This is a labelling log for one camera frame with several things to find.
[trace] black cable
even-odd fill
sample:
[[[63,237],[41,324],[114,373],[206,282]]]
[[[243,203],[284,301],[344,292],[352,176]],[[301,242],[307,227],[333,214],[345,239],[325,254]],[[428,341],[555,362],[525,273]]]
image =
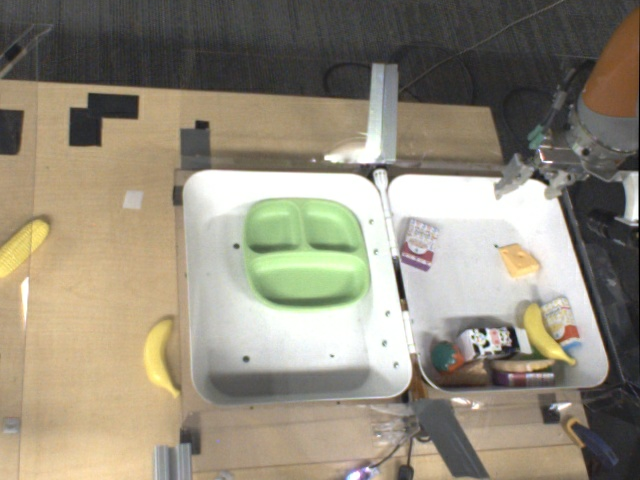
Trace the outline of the black cable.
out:
[[[371,469],[374,468],[379,468],[380,466],[382,466],[382,464],[384,464],[385,462],[387,462],[391,457],[393,457],[397,451],[400,449],[400,447],[404,444],[404,442],[398,444],[395,446],[395,448],[393,450],[391,450],[391,453],[389,453],[389,455],[387,455],[384,459],[376,462],[375,464],[372,464],[371,466],[369,466]]]
[[[595,65],[595,60],[587,59],[582,61],[577,68],[570,69],[562,80],[562,89],[568,91],[569,87],[580,73],[582,73],[586,69],[593,69]]]
[[[322,88],[327,96],[334,96],[331,93],[331,87],[329,86],[329,78],[331,78],[331,75],[335,70],[345,67],[358,67],[371,71],[371,64],[365,64],[364,62],[338,62],[329,66],[329,68],[324,72],[324,75],[322,75]]]
[[[546,5],[545,7],[542,7],[542,8],[540,8],[540,9],[538,9],[538,10],[536,10],[536,11],[530,13],[530,14],[522,16],[522,17],[518,18],[517,20],[512,21],[511,23],[508,23],[507,25],[505,25],[501,29],[497,30],[493,34],[490,34],[489,36],[485,37],[484,39],[481,39],[480,41],[478,41],[476,43],[473,43],[471,46],[468,46],[468,47],[460,50],[459,52],[454,53],[453,55],[445,58],[444,60],[441,60],[440,62],[437,62],[436,64],[431,66],[429,69],[427,69],[427,70],[423,71],[422,73],[420,73],[417,77],[415,77],[413,80],[411,80],[404,87],[401,87],[400,88],[400,94],[405,92],[407,89],[409,89],[410,87],[415,85],[417,82],[422,80],[425,76],[427,76],[429,73],[434,71],[436,68],[439,68],[443,64],[446,64],[447,62],[449,62],[449,61],[451,61],[451,60],[453,60],[453,59],[455,59],[455,58],[457,58],[457,57],[459,57],[461,55],[464,55],[465,53],[470,52],[471,50],[475,50],[479,46],[482,46],[483,44],[486,44],[489,41],[492,41],[493,39],[495,39],[499,35],[501,35],[504,32],[506,32],[507,30],[512,29],[516,25],[519,25],[520,23],[523,23],[523,22],[525,22],[527,20],[535,18],[536,16],[539,16],[540,14],[543,14],[543,13],[545,13],[547,11],[550,11],[551,9],[557,7],[558,5],[560,5],[560,4],[562,4],[563,2],[566,2],[566,1],[567,0],[557,0],[556,2],[553,2],[553,3],[549,4],[549,5]]]
[[[536,87],[524,87],[524,86],[517,86],[511,89],[502,99],[502,103],[500,104],[500,116],[502,117],[502,121],[504,122],[505,127],[507,128],[507,131],[511,135],[512,139],[518,139],[518,137],[516,136],[516,133],[513,131],[513,128],[511,128],[511,124],[508,116],[508,104],[515,95],[527,93],[527,92],[544,96],[550,102],[553,101],[553,93],[551,91],[538,89]]]
[[[409,450],[407,450],[407,466],[411,466],[411,452],[413,451],[413,438],[409,439]]]
[[[413,43],[408,43],[408,44],[403,44],[402,46],[400,46],[397,50],[395,50],[391,56],[389,57],[389,63],[390,64],[398,64],[400,65],[400,63],[406,59],[406,57],[409,55],[409,53],[413,50],[413,49],[417,49],[420,46],[429,46],[435,50],[440,50],[441,52],[444,52],[445,55],[450,55],[451,54],[451,50],[448,50],[447,48],[443,48],[441,46],[437,46],[435,44],[433,44],[431,41],[416,41]],[[475,81],[473,78],[473,75],[471,74],[471,71],[469,70],[468,66],[465,64],[465,62],[460,58],[460,57],[454,57],[452,60],[455,60],[460,67],[462,68],[462,72],[464,73],[465,76],[465,82],[466,82],[466,86],[467,86],[467,93],[468,93],[468,98],[467,98],[467,105],[473,105],[474,101],[475,101]],[[416,97],[416,95],[412,92],[410,92],[408,90],[408,87],[405,88],[406,93],[410,94],[413,98],[415,98],[418,101],[422,101],[420,100],[418,97]]]

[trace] white tray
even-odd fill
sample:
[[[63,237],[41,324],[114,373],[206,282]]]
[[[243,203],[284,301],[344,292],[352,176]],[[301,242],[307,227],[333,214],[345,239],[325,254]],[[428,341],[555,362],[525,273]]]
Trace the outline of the white tray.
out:
[[[545,199],[544,185],[528,181],[497,201],[493,194],[496,181],[403,175],[390,184],[399,245],[411,217],[440,230],[428,272],[402,264],[426,378],[433,384],[429,353],[434,340],[453,340],[464,328],[495,319],[519,323],[518,313],[528,301],[548,302],[566,296],[583,343],[571,349],[578,361],[575,367],[554,367],[556,387],[550,389],[601,384],[607,376],[607,355],[558,200]],[[531,252],[540,262],[539,272],[518,279],[509,276],[496,246],[512,243]]]
[[[321,198],[350,208],[363,230],[371,288],[358,303],[295,312],[252,294],[244,219],[270,198]],[[352,174],[202,171],[183,192],[191,374],[218,405],[388,398],[411,364],[380,198]]]

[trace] small carton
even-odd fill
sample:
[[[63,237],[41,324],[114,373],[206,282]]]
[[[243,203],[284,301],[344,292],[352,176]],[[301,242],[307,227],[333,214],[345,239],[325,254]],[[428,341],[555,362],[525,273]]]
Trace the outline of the small carton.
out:
[[[465,361],[484,357],[498,359],[531,351],[524,329],[515,327],[467,329],[458,335],[456,345]]]

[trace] metal bracket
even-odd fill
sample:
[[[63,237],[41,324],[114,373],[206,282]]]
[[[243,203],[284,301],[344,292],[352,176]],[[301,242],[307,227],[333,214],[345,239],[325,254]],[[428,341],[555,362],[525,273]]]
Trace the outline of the metal bracket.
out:
[[[192,480],[191,444],[183,443],[175,448],[156,446],[153,452],[154,480]]]
[[[504,168],[502,178],[494,185],[496,199],[513,192],[531,178],[534,171],[535,168],[528,162],[523,161],[518,153],[513,155],[511,161]]]
[[[553,199],[560,197],[562,191],[566,187],[570,187],[578,178],[575,174],[558,170],[556,172],[543,172],[544,177],[549,180],[549,186],[544,190],[544,197],[547,199]]]
[[[452,476],[489,478],[450,400],[416,400],[412,405],[420,427],[431,437]]]
[[[369,124],[364,159],[371,164],[393,163],[398,139],[398,66],[373,64],[369,93]]]

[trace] corn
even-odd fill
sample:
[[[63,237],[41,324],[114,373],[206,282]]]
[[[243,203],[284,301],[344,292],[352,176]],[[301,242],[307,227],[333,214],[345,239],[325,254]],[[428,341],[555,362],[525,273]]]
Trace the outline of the corn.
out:
[[[49,234],[49,224],[35,219],[0,247],[0,278],[7,277],[31,256]]]

